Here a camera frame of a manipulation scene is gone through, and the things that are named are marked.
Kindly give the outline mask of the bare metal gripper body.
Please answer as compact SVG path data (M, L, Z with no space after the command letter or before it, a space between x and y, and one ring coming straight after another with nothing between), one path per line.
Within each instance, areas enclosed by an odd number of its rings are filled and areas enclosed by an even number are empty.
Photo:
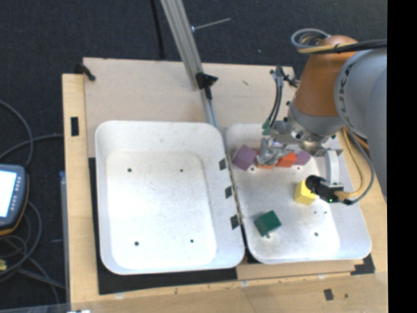
M327 148L323 145L329 137L314 134L297 121L289 119L275 121L271 127L267 128L266 135L284 145L297 145L313 157L323 157L327 152Z

